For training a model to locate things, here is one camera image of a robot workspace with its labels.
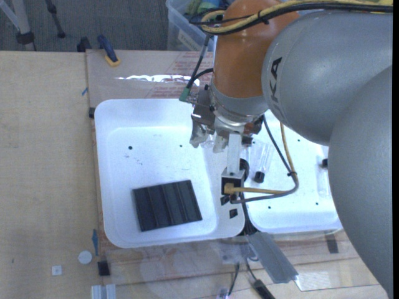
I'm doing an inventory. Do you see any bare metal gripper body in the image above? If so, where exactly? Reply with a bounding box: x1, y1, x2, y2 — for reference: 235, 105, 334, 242
190, 87, 264, 136

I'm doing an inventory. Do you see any clear plastic bottle black cap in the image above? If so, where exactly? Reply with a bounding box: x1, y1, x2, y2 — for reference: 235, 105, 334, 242
248, 141, 276, 184
315, 156, 332, 199

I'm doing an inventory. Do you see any white plastic tray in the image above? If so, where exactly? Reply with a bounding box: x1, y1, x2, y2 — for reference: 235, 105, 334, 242
243, 110, 344, 235
94, 98, 246, 249

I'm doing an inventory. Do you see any black ribbed rectangular block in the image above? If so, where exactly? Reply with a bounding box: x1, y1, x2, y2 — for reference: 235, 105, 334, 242
131, 179, 204, 233

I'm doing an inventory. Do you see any clear plastic storage bin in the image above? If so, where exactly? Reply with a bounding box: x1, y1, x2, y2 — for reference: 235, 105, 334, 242
165, 0, 393, 52

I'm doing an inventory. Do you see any small white round disc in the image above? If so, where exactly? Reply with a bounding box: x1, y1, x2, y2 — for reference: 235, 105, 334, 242
77, 250, 94, 265

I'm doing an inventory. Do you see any grey and black tripod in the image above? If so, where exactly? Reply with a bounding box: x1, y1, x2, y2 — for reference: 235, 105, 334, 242
0, 0, 67, 52

